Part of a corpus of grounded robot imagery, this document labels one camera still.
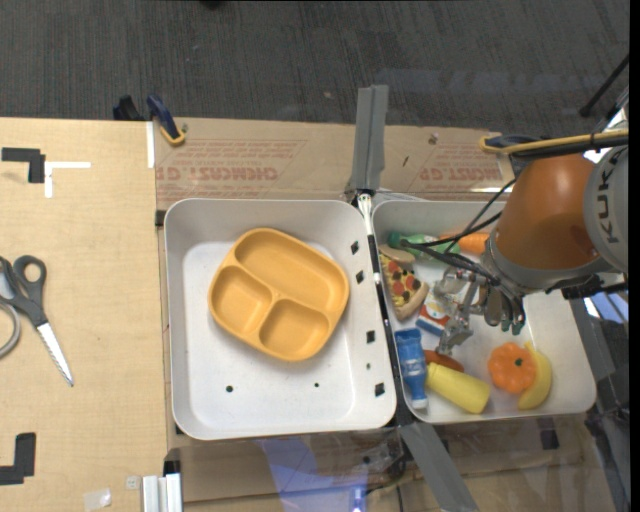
green bottle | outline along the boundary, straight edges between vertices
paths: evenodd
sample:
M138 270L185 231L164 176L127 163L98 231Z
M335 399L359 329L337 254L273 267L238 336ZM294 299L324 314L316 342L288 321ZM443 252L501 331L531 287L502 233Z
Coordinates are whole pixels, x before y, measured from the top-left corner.
M412 244L424 244L426 242L435 242L436 240L438 240L437 237L430 236L430 235L420 235L420 234L402 235L397 231L392 231L391 233L389 233L389 237L387 238L387 244L389 244L389 247L393 247L394 249L400 249L402 251L407 251L413 254L416 258L421 258L424 260L433 259L426 252L419 251L418 249L412 249L410 247L404 247L403 245L401 245L401 242L403 240L406 240L407 242ZM449 245L451 245L451 242L443 242L441 244L430 247L430 249L434 251L438 251L440 254L443 254L445 249L449 247ZM457 243L455 243L453 244L453 247L449 249L448 252L452 254L459 254L460 246Z

white plastic tray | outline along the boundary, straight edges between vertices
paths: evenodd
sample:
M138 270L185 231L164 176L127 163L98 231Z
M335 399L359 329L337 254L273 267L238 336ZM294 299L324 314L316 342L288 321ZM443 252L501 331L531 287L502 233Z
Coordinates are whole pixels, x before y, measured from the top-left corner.
M256 227L309 243L348 276L345 312L308 360L285 362L259 352L224 331L209 312L207 289L218 265ZM354 207L340 201L186 199L167 212L165 245L173 415L187 435L218 440L361 430L391 420L393 375L367 233Z
M440 235L459 232L480 211L484 203L451 201L386 201L378 205L373 213L373 225L378 244L386 243L390 231L405 234L425 233ZM489 215L501 209L497 205ZM430 285L440 277L446 265L439 262L417 260L416 275ZM493 348L506 341L522 345L531 340L534 346L551 361L553 383L547 400L538 408L520 411L517 396L492 386L489 402L482 414L470 414L435 393L429 394L427 411L412 409L413 414L433 424L463 423L468 421L545 416L580 413L588 410L596 399L596 386L587 356L582 345L576 321L569 303L556 291L550 295L540 292L525 298L526 327L518 336L504 333L500 327L489 327L481 316L471 316L474 335L453 349L453 357L465 367L465 372L491 383L487 370L487 359ZM410 319L399 322L389 307L390 322L394 332L415 327L417 313ZM422 345L434 349L438 337L422 331Z

orange divided plate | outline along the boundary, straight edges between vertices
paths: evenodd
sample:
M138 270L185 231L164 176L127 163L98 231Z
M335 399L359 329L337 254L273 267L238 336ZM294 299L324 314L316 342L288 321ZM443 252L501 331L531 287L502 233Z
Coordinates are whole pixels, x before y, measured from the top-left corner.
M209 311L225 330L284 361L318 353L349 298L333 260L271 228L252 229L233 245L209 286Z

yellow cable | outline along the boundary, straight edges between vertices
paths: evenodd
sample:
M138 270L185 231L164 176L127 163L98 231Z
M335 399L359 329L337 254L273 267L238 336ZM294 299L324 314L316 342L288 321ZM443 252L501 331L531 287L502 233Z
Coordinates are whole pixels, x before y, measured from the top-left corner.
M541 148L552 148L556 146L563 146L565 144L575 144L580 142L591 142L594 140L607 140L614 137L625 137L629 135L629 130L614 130L611 132L603 132L596 134L588 134L588 135L576 135L573 137L561 137L559 139L547 139L547 140L538 140L535 142L524 142L522 144L514 144L512 146L507 146L506 148L497 148L495 146L488 146L487 139L490 137L481 137L479 141L480 149L485 153L493 153L493 154L511 154L511 153L519 153L520 151L528 151L530 149L541 149Z

toy pizza slice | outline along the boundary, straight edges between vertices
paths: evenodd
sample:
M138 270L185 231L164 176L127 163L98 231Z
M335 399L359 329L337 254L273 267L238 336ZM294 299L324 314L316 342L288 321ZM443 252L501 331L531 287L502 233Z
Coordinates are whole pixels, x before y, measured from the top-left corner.
M379 254L380 267L396 318L404 320L420 309L429 292L429 285L415 276L410 265L400 266L382 252Z

